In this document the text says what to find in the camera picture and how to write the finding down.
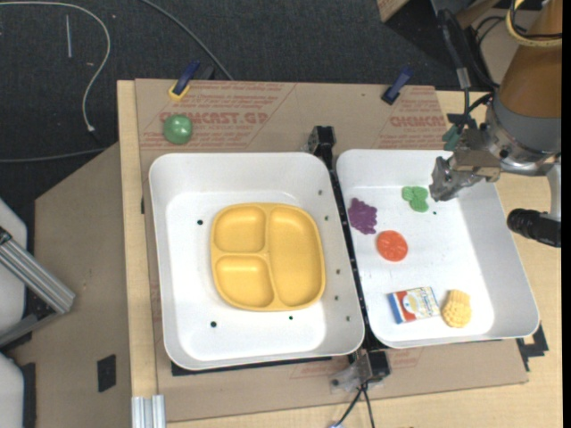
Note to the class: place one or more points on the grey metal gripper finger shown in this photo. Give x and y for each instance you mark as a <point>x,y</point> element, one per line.
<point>459,183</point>
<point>439,178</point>

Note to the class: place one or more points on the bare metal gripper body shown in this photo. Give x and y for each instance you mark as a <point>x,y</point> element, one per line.
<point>479,161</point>

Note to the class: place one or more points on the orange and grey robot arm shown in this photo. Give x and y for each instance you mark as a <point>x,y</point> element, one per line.
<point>531,83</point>

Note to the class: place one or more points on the green toy broccoli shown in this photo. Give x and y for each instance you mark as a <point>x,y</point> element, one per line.
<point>416,199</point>

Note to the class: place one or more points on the white plastic tray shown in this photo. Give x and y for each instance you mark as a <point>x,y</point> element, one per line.
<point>468,248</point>
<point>187,283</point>

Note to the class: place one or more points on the orange toy orange slice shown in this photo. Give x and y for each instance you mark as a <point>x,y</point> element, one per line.
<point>392,245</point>

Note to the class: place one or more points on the purple toy grapes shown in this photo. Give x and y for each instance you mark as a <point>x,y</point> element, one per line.
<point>362,216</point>

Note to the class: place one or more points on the thin black and white rod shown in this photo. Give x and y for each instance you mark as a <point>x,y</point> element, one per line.
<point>352,257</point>

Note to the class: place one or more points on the yellow toy corn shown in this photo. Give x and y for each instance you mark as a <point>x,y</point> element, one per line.
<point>456,309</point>

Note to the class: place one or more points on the small white blue red carton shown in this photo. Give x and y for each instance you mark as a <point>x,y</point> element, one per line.
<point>412,305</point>

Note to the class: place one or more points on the yellow divided plate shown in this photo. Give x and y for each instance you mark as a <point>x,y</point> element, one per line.
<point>290,257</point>

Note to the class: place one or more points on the brown cardboard board red print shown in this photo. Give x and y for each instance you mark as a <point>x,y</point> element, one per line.
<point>276,105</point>

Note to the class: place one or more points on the green toy apple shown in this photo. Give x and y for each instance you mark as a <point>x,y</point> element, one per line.
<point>177,129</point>

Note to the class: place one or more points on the black cylinder on white bracket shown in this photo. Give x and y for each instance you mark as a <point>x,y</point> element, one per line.
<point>533,225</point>

